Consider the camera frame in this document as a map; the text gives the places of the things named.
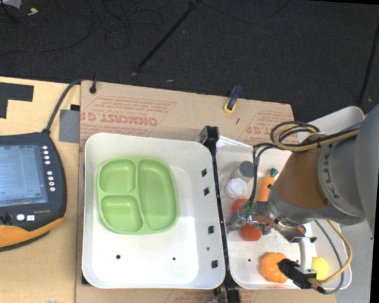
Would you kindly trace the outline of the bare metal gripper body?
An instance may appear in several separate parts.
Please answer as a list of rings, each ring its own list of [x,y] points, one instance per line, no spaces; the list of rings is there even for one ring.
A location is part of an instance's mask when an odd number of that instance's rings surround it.
[[[277,226],[279,212],[270,201],[256,201],[250,205],[247,220],[255,229],[270,234]]]

